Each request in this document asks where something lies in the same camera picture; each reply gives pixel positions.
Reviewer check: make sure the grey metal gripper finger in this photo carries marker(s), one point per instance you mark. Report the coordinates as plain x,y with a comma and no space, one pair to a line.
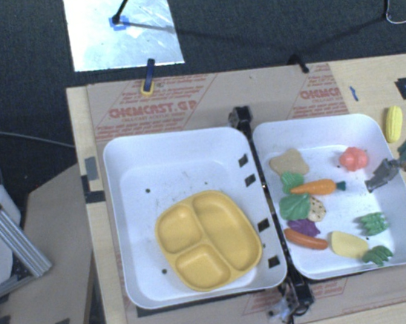
381,175

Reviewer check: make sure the pink toy tomato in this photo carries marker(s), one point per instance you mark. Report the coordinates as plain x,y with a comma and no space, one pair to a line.
353,159

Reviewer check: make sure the white plastic tray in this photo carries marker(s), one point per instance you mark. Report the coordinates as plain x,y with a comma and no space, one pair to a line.
352,207
186,152

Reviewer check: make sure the yellow toy corn cob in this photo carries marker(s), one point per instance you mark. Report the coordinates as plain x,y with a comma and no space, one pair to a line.
394,124

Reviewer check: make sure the orange toy carrot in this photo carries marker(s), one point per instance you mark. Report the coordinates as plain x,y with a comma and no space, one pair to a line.
315,187

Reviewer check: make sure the tan speckled toy biscuit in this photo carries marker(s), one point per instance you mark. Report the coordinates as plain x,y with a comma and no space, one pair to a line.
317,210

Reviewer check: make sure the yellow toy wedge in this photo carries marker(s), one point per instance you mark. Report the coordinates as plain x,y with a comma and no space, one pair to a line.
347,244

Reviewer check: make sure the purple toy grapes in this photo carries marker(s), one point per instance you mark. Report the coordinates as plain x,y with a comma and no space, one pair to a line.
304,226

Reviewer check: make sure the green toy lettuce leaf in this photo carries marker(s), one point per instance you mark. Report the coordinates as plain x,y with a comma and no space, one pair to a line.
293,207

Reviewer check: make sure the tan toy bread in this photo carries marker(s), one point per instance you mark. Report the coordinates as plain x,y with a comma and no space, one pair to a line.
288,163

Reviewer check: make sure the orange toy sausage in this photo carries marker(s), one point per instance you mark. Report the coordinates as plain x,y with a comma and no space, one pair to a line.
306,241

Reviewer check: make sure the thin black rod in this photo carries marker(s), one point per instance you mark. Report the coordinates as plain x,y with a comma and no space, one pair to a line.
264,186

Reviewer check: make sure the yellow divided plate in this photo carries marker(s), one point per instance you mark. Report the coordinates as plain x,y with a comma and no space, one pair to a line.
212,227

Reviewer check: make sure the brown cardboard board red print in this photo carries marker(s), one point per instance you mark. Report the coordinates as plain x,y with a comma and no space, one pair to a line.
201,99

